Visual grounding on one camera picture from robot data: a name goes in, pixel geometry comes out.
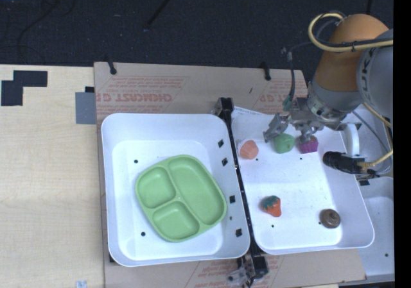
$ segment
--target green plate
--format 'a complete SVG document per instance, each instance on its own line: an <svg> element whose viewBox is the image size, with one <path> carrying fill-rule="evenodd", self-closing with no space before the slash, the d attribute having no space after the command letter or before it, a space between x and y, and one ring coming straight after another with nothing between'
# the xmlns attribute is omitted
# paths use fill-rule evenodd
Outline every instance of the green plate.
<svg viewBox="0 0 411 288"><path fill-rule="evenodd" d="M173 242L204 233L227 211L216 180L189 155L170 157L144 170L136 181L136 196L158 234Z"/></svg>

